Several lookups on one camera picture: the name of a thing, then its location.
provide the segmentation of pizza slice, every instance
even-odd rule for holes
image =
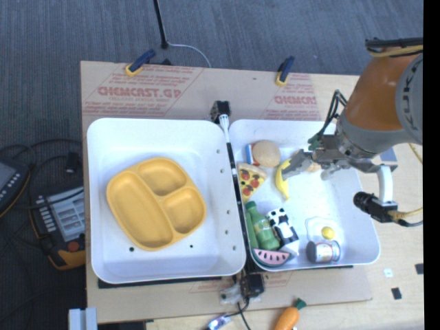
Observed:
[[[246,204],[249,201],[249,198],[267,179],[267,173],[255,165],[242,162],[237,164],[237,170],[239,175],[241,198],[243,200],[243,204]]]

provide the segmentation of yellow divided tray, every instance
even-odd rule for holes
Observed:
[[[144,250],[160,250],[194,232],[206,218],[206,205],[185,170],[155,157],[114,176],[107,201],[120,227]]]

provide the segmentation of blue clamp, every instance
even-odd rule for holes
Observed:
[[[153,49],[150,49],[143,55],[139,56],[134,63],[125,67],[125,73],[127,74],[127,76],[136,76],[139,72],[142,71],[142,65],[145,63],[149,63],[155,55],[156,52]]]
[[[289,75],[290,69],[292,68],[292,65],[294,64],[294,60],[295,58],[293,56],[289,56],[278,68],[278,75],[276,77],[275,83],[280,87],[283,87],[287,84],[287,77]]]

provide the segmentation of toy bottle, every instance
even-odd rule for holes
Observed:
[[[254,201],[247,202],[245,208],[250,214],[258,246],[262,250],[277,250],[280,243],[274,236],[267,217],[258,212]]]

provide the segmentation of watermelon slice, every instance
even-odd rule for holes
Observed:
[[[252,248],[255,261],[266,267],[279,267],[289,260],[291,254],[280,250],[260,250]]]

